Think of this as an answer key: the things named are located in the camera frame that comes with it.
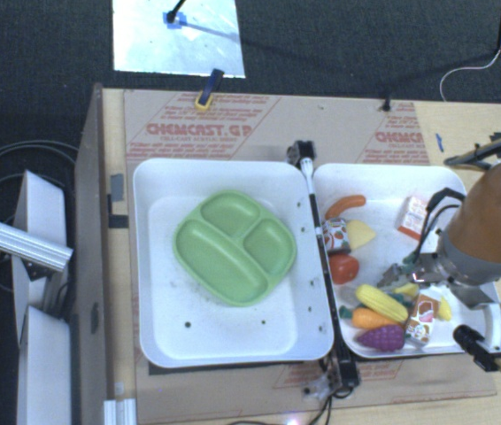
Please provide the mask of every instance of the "dark floor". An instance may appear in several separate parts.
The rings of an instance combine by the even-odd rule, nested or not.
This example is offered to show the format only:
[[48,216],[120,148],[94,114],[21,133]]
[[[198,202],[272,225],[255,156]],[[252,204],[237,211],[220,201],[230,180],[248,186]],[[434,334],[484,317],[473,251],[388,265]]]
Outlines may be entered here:
[[[440,100],[458,66],[487,64],[501,0],[236,0],[247,78],[221,91]],[[0,0],[0,146],[29,139],[77,145],[95,82],[186,89],[202,79],[112,70],[112,0]],[[453,101],[501,103],[501,59],[452,75]],[[29,168],[71,183],[59,159],[24,152],[0,177]],[[0,220],[18,184],[0,188]],[[9,283],[8,266],[0,281]],[[15,423],[17,344],[12,298],[0,290],[0,424]]]

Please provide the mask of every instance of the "white tray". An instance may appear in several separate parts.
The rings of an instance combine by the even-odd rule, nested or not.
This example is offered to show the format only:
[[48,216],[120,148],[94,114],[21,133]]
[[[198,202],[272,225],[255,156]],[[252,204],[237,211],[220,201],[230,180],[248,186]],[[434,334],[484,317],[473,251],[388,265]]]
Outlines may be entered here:
[[[230,306],[173,255],[173,232],[199,203],[236,189],[277,216],[296,240],[294,265],[256,305]],[[155,158],[133,178],[140,343],[161,367],[322,358],[334,333],[304,177],[281,162]]]
[[[358,259],[360,270],[352,282],[334,287],[337,307],[357,305],[358,301],[354,295],[357,286],[361,283],[375,285],[392,263],[400,263],[415,249],[417,241],[395,229],[397,216],[407,197],[418,195],[428,199],[444,187],[465,192],[459,177],[451,170],[440,166],[326,164],[315,171],[313,179],[321,216],[340,197],[362,194],[366,197],[366,205],[347,210],[343,217],[362,220],[377,234],[373,241],[351,253]],[[446,198],[441,205],[453,203],[457,201]],[[444,212],[437,226],[445,228],[452,215],[453,210]],[[436,245],[437,235],[432,232],[424,243],[422,252],[434,251]],[[497,298],[493,283],[486,284],[482,288],[491,297]],[[408,343],[402,350],[396,352],[380,352],[366,348],[355,340],[359,329],[352,327],[348,320],[340,320],[344,341],[359,356],[369,359],[463,352],[453,340],[452,333],[459,324],[465,323],[486,335],[488,344],[501,347],[499,305],[471,311],[446,288],[444,293],[451,306],[453,318],[450,321],[436,321],[432,339],[423,348]]]

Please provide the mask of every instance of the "small box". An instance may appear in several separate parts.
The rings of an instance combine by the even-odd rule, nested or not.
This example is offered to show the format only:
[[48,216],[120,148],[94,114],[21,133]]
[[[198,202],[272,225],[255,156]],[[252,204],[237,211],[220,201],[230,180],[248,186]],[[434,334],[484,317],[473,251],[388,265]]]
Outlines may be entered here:
[[343,217],[334,217],[325,220],[321,225],[323,230],[323,242],[328,253],[339,251],[351,253],[351,243],[347,235],[347,222]]
[[427,205],[428,202],[419,197],[408,197],[398,215],[396,222],[398,231],[419,241],[426,219]]

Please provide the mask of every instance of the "red tomato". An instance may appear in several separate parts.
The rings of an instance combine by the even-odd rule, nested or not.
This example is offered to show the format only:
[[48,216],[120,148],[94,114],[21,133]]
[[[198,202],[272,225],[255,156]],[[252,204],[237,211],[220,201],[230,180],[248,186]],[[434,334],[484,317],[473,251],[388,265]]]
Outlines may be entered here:
[[358,260],[345,253],[336,253],[329,257],[329,271],[333,283],[343,285],[357,277]]

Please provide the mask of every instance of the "green plate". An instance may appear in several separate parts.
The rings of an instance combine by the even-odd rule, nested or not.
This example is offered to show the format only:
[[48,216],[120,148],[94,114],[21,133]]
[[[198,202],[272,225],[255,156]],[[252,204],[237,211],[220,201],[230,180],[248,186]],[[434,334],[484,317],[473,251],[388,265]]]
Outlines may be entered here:
[[173,252],[211,293],[253,305],[280,282],[296,258],[294,236],[263,205],[236,190],[205,199],[178,226]]

